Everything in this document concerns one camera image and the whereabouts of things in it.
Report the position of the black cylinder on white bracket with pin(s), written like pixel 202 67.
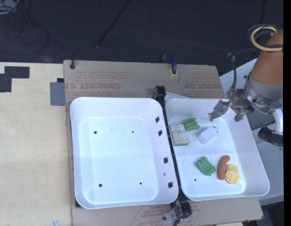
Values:
pixel 272 133

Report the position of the white plastic tray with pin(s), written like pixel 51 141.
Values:
pixel 216 154
pixel 122 154

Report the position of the white carton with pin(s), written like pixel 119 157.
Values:
pixel 207 135

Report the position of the brown cardboard board red print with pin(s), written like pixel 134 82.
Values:
pixel 126 81

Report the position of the green pea pods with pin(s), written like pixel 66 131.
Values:
pixel 190 124

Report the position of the thin black rod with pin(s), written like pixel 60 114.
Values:
pixel 172 149

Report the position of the orange sausage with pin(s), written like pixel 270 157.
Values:
pixel 223 166

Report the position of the yellow corn cob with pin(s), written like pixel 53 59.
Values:
pixel 231 173

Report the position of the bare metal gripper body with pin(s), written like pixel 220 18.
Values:
pixel 250 100

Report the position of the green bean bundle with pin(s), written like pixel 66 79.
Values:
pixel 205 165

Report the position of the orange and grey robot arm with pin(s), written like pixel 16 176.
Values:
pixel 269 65

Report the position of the yellow patterned carton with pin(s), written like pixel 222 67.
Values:
pixel 178 134

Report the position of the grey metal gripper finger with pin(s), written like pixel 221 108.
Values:
pixel 218 109
pixel 239 116

